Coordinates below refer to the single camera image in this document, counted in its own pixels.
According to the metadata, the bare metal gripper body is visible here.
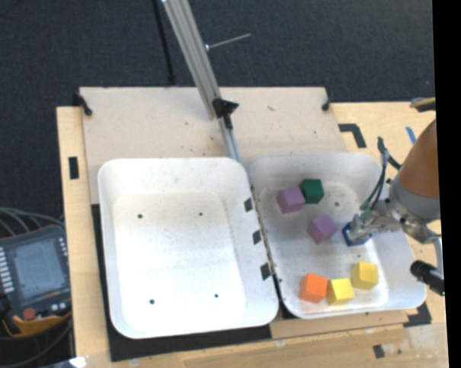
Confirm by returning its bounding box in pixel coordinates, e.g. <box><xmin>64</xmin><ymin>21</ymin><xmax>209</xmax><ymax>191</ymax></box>
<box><xmin>362</xmin><ymin>196</ymin><xmax>431</xmax><ymax>246</ymax></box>

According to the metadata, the blue cube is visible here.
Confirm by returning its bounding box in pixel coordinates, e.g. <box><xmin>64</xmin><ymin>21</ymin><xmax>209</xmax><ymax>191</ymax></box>
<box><xmin>341</xmin><ymin>221</ymin><xmax>373</xmax><ymax>248</ymax></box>

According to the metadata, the purple cube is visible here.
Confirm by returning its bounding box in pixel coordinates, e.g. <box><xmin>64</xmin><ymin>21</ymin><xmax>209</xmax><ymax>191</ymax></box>
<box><xmin>275</xmin><ymin>185</ymin><xmax>306</xmax><ymax>215</ymax></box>
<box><xmin>305</xmin><ymin>213</ymin><xmax>339</xmax><ymax>245</ymax></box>

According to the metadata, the yellow cube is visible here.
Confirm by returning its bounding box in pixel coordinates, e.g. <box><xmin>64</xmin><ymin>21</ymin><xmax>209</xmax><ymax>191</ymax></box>
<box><xmin>349</xmin><ymin>259</ymin><xmax>381</xmax><ymax>292</ymax></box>
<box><xmin>325</xmin><ymin>277</ymin><xmax>356</xmax><ymax>306</ymax></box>

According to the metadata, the white plastic tray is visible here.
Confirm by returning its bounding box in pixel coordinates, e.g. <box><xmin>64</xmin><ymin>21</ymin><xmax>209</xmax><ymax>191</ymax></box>
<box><xmin>96</xmin><ymin>151</ymin><xmax>281</xmax><ymax>341</ymax></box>
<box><xmin>246</xmin><ymin>148</ymin><xmax>428</xmax><ymax>322</ymax></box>

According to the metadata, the green cube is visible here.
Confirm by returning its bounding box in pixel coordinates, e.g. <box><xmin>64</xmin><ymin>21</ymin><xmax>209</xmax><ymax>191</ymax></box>
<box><xmin>299</xmin><ymin>177</ymin><xmax>326</xmax><ymax>206</ymax></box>

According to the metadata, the orange cube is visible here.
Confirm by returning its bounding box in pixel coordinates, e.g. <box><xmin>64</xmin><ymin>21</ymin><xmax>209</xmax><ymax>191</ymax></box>
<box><xmin>297</xmin><ymin>271</ymin><xmax>330</xmax><ymax>306</ymax></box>

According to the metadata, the pale wood board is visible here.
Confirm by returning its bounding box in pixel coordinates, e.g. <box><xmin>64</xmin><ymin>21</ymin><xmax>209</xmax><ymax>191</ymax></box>
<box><xmin>78</xmin><ymin>72</ymin><xmax>411</xmax><ymax>349</ymax></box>

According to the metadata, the black cylinder on white bracket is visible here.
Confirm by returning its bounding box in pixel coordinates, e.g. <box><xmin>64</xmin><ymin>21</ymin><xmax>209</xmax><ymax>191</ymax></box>
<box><xmin>408</xmin><ymin>233</ymin><xmax>445</xmax><ymax>298</ymax></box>

